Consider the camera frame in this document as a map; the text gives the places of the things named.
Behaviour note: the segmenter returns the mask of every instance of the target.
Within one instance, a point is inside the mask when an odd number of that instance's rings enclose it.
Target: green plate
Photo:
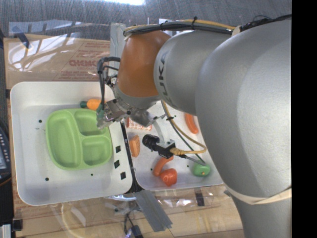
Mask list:
[[[50,114],[46,122],[46,139],[56,166],[79,170],[100,166],[110,160],[109,128],[99,130],[96,123],[96,112],[89,109],[65,109]]]

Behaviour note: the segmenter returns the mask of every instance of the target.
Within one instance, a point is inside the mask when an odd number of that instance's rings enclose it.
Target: green tray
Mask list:
[[[52,161],[61,169],[80,170],[100,166],[112,156],[109,128],[97,128],[96,112],[65,109],[50,114],[46,139]]]

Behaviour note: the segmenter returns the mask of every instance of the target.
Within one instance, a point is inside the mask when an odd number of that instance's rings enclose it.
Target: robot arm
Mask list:
[[[114,87],[114,120],[146,126],[160,99],[198,117],[247,238],[291,237],[291,19],[283,19],[233,37],[223,25],[172,38],[132,29]]]

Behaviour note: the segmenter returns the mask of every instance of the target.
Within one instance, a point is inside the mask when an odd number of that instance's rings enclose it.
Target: beige strap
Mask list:
[[[256,204],[269,204],[269,203],[274,203],[278,202],[281,200],[285,200],[288,198],[292,197],[292,186],[274,196],[271,197],[252,197],[252,196],[246,196],[243,194],[240,194],[233,189],[231,189],[228,185],[225,184],[227,187],[228,191],[233,195],[234,197],[238,198],[239,200],[251,204],[251,205],[256,205]]]

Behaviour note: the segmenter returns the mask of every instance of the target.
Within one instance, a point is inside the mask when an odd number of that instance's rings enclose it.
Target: white tray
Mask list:
[[[49,114],[60,109],[79,108],[81,101],[100,96],[98,82],[22,82],[12,88],[17,190],[25,203],[46,205],[118,195],[130,189],[132,175],[118,122],[109,127],[113,155],[102,166],[68,171],[58,168],[49,156],[45,135]],[[112,98],[112,91],[106,88],[106,99]],[[120,146],[119,152],[116,152],[117,146]],[[117,160],[120,166],[114,168]],[[126,178],[121,179],[123,172]]]
[[[185,114],[183,112],[175,110],[171,107],[169,107],[169,111],[172,116],[175,116],[174,121],[176,122],[176,124],[187,135],[191,136],[193,139],[195,139],[196,141],[200,143],[204,143],[203,137],[200,132],[198,134],[192,134],[190,132],[190,130],[188,129],[186,125],[186,122],[184,119]],[[149,109],[149,112],[158,117],[164,114],[164,110],[160,102],[157,102],[153,107],[151,107]],[[195,119],[196,119],[195,120],[196,125],[197,127],[199,127],[197,118],[195,117]],[[183,150],[189,150],[186,144],[176,134],[176,132],[174,131],[170,123],[166,121],[166,118],[164,119],[162,129],[167,131],[168,135],[170,136],[170,139],[175,141],[177,148],[183,149]],[[155,190],[165,190],[165,189],[195,188],[195,187],[201,187],[201,186],[218,185],[223,183],[218,173],[218,170],[216,169],[211,159],[211,156],[209,152],[207,151],[203,154],[200,154],[200,156],[211,167],[211,172],[208,176],[206,177],[194,176],[192,173],[192,167],[194,165],[194,162],[188,159],[182,159],[180,157],[174,156],[174,159],[172,161],[165,164],[165,166],[163,167],[163,170],[170,169],[170,168],[176,169],[177,183],[170,187],[167,187],[159,177],[155,177],[152,174],[152,170],[154,169],[157,161],[161,158],[161,156],[158,155],[158,152],[151,152],[149,148],[147,148],[146,146],[142,144],[142,138],[146,134],[152,134],[156,136],[158,135],[154,126],[152,126],[151,131],[127,128],[127,134],[128,134],[128,138],[132,138],[136,134],[139,135],[139,138],[140,138],[140,154],[136,158],[132,157],[132,162],[133,162],[133,167],[135,170],[136,180],[142,188],[155,191]],[[187,141],[195,150],[201,150],[201,148],[198,145],[195,145],[189,140]],[[194,154],[188,154],[188,156],[198,160],[198,158]]]

